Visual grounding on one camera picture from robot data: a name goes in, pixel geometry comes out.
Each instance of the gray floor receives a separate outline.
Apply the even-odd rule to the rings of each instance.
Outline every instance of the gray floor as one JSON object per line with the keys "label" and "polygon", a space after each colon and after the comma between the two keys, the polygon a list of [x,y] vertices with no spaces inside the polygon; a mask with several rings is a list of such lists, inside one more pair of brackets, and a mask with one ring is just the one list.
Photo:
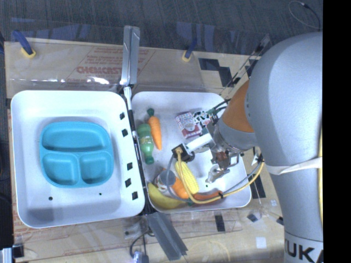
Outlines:
{"label": "gray floor", "polygon": [[[290,10],[302,22],[290,13]],[[196,36],[196,50],[249,54],[268,33],[271,44],[316,31],[323,25],[323,0],[0,0],[0,30],[6,40],[27,36],[118,44],[124,25],[140,27],[140,45],[185,49]],[[55,28],[65,28],[58,32]],[[212,42],[206,38],[211,33]],[[0,55],[0,249],[12,244],[9,151],[4,58]]]}

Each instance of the plastic bottle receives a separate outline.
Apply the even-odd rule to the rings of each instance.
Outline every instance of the plastic bottle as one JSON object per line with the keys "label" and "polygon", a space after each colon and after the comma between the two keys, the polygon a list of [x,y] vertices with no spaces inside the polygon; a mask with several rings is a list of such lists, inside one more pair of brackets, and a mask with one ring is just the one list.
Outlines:
{"label": "plastic bottle", "polygon": [[152,140],[149,124],[141,124],[137,132],[139,135],[140,149],[145,154],[145,163],[153,164],[154,158],[152,156],[152,151],[154,150],[154,141]]}

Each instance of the white strap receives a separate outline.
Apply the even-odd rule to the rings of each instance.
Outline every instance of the white strap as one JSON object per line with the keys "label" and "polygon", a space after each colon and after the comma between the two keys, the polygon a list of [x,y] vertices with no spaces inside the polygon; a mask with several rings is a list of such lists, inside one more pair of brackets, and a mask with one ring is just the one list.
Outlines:
{"label": "white strap", "polygon": [[296,165],[291,165],[291,166],[271,166],[271,165],[265,165],[267,168],[267,171],[271,174],[275,175],[280,175],[283,173],[291,173],[293,171],[301,170],[301,169],[314,169],[314,168],[321,168],[323,165],[323,157],[318,157],[311,159],[309,161],[305,161]]}

